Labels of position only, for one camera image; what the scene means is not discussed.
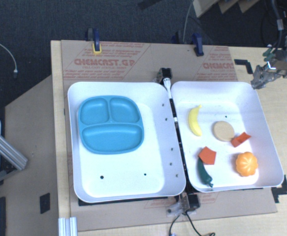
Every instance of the white cable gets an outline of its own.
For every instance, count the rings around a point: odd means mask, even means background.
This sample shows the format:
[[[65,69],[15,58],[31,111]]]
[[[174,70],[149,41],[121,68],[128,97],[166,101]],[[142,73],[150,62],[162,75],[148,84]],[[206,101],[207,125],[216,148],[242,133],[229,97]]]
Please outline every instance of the white cable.
[[[183,33],[183,44],[185,43],[185,33],[186,33],[187,19],[188,19],[188,16],[189,16],[191,7],[192,7],[192,5],[193,5],[193,1],[194,1],[194,0],[192,0],[192,1],[191,1],[191,4],[189,5],[188,12],[187,12],[186,19],[185,19],[185,26],[184,26],[184,33]]]
[[[2,48],[4,48],[4,49],[11,55],[11,57],[12,57],[12,59],[13,59],[13,61],[14,61],[14,65],[15,65],[15,68],[14,68],[13,73],[14,73],[14,77],[16,78],[17,73],[18,73],[18,70],[17,70],[17,65],[16,65],[15,58],[14,58],[14,56],[11,54],[11,52],[10,52],[5,46],[3,46],[3,45],[1,45],[1,44],[0,44],[0,46],[1,46]]]

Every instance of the black fabric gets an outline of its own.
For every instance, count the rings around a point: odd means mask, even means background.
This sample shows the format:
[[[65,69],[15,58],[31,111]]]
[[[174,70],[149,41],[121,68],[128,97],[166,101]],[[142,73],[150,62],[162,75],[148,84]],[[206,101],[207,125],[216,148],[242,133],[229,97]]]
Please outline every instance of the black fabric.
[[[205,45],[264,47],[277,38],[277,26],[260,0],[242,13],[235,4],[222,14],[218,4],[197,18],[194,9],[186,41],[200,33]],[[51,74],[51,40],[84,40],[97,28],[101,41],[171,43],[183,31],[191,0],[0,0],[0,108]],[[278,0],[287,11],[287,0]]]

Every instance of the yellow clamp pad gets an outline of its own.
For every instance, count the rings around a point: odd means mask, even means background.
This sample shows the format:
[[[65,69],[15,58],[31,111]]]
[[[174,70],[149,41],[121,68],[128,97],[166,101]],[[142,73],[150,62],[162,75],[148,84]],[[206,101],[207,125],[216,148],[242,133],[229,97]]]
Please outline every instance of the yellow clamp pad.
[[[92,44],[94,54],[101,54],[102,53],[102,46],[99,44],[99,51],[95,50],[95,44]]]

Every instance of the blue clamp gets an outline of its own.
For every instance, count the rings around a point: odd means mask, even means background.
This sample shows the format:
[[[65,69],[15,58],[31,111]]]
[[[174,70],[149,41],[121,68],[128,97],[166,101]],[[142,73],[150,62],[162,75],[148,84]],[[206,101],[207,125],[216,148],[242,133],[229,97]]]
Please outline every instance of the blue clamp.
[[[194,48],[194,52],[196,53],[196,55],[199,56],[203,56],[203,50],[202,50],[202,37],[199,33],[194,33],[191,36],[192,39],[192,43],[196,46]]]
[[[102,53],[102,47],[99,42],[99,33],[96,28],[88,28],[87,32],[85,33],[85,40],[94,41],[92,47],[95,54]]]

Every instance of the wooden table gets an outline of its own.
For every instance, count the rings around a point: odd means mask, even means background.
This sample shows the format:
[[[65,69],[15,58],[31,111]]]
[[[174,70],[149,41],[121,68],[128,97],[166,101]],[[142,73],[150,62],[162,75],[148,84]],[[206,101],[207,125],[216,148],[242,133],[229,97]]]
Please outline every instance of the wooden table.
[[[64,118],[64,87],[62,71],[62,42],[51,41],[52,80],[54,96],[54,117],[56,137],[56,161],[59,217],[71,217],[68,185],[68,165],[66,152],[65,118]],[[156,51],[166,49],[169,45],[158,45]],[[258,64],[264,64],[262,53],[264,48],[229,47],[232,59],[247,59],[254,69]],[[246,72],[244,66],[235,65],[239,81],[250,83],[252,75]],[[261,105],[279,154],[284,173],[287,177],[287,79],[277,79],[268,83],[265,88],[258,90]],[[287,235],[287,195],[279,197],[276,213],[239,216],[221,219],[194,221],[195,227],[201,234],[215,232],[218,236],[254,235],[281,236]],[[169,224],[125,227],[107,230],[79,232],[79,236],[165,236],[168,235]],[[178,236],[195,235],[189,222],[177,222],[172,232]]]

